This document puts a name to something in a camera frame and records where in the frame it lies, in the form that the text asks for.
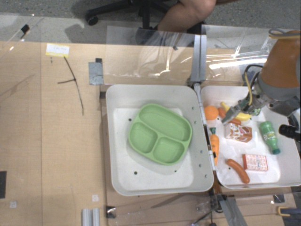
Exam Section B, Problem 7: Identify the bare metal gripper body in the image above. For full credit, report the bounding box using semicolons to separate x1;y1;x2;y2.
236;92;269;117

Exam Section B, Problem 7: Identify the short orange sausage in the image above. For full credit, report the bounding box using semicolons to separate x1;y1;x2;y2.
218;107;242;126

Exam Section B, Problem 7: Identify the yellow banana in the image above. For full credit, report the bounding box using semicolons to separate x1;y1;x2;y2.
220;101;253;122

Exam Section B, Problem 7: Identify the white and orange carton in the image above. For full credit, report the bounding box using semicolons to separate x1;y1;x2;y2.
224;122;253;144

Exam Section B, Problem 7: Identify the orange toy fruit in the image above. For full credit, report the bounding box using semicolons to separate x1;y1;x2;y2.
204;105;220;121

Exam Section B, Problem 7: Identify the thin black and white rod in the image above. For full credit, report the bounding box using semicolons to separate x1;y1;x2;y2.
194;83;218;174

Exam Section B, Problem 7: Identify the orange carrot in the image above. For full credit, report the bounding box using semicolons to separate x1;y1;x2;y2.
209;127;220;166

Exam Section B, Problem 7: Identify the green plastic bottle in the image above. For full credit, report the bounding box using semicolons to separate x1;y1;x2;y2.
259;121;281;155

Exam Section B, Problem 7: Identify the orange and white packet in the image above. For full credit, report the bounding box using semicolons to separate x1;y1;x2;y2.
242;153;269;172

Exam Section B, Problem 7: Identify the long orange sausage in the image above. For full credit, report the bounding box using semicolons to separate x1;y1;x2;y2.
226;158;251;185

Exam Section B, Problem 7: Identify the green divided plate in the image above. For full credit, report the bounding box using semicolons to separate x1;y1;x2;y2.
127;103;193;166

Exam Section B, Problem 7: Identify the white plastic tray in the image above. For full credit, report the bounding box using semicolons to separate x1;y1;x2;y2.
200;85;301;190
105;84;214;197

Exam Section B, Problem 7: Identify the person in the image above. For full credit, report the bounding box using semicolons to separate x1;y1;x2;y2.
154;0;259;32

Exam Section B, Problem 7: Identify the black office chair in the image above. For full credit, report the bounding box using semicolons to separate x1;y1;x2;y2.
85;0;207;35

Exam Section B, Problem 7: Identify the black cylinder on white bracket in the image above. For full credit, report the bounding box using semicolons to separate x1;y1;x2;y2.
278;123;301;144

